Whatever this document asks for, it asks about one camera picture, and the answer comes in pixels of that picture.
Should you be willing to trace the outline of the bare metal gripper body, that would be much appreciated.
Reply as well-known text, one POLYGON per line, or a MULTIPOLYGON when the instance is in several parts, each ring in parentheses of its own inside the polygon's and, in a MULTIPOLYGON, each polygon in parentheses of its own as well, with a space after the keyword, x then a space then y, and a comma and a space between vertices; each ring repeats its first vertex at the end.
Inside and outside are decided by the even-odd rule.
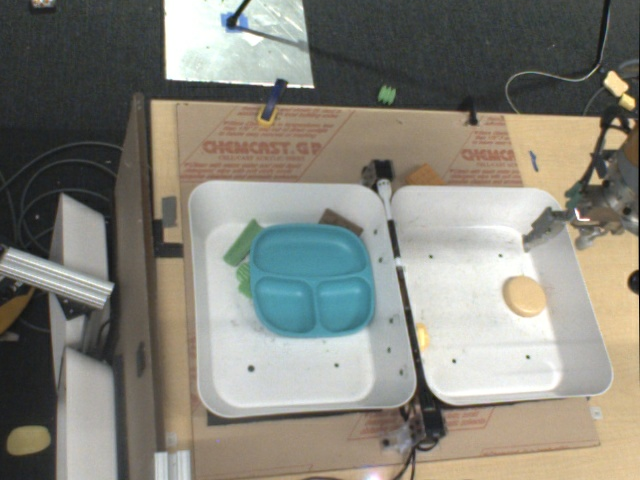
POLYGON ((616 187, 587 187, 577 196, 571 225, 583 234, 632 232, 632 191, 616 187))

